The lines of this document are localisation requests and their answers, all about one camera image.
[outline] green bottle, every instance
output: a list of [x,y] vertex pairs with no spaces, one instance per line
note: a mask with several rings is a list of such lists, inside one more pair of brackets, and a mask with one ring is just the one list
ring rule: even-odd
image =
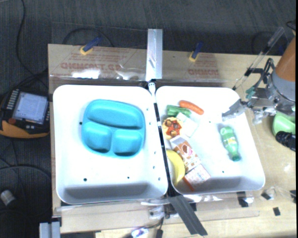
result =
[[238,144],[234,135],[234,131],[230,126],[226,126],[220,130],[222,136],[223,145],[230,153],[230,158],[233,161],[239,161],[241,159],[238,153]]

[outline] blue divided tray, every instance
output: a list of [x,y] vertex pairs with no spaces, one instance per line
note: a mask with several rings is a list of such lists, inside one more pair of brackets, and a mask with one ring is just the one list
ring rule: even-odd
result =
[[145,130],[145,117],[139,108],[99,99],[88,104],[81,135],[84,146],[93,153],[130,157],[142,149]]

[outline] handheld device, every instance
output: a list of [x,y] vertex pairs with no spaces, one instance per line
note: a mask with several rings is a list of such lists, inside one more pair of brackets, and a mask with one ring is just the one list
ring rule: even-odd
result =
[[0,134],[13,138],[37,138],[50,132],[48,96],[20,88],[6,94],[0,105]]

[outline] yellow banana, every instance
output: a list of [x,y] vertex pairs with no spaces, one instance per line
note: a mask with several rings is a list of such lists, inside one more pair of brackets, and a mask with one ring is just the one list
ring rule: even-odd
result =
[[185,175],[184,163],[182,158],[175,151],[167,150],[166,152],[174,169],[173,184],[174,186],[177,186],[178,182],[181,181]]

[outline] orange carrot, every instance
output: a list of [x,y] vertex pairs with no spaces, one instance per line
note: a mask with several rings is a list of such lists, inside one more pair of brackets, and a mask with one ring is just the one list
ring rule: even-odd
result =
[[201,109],[200,107],[198,107],[197,105],[189,101],[184,101],[184,100],[179,101],[179,106],[182,108],[190,109],[199,115],[203,115],[204,113],[203,109]]

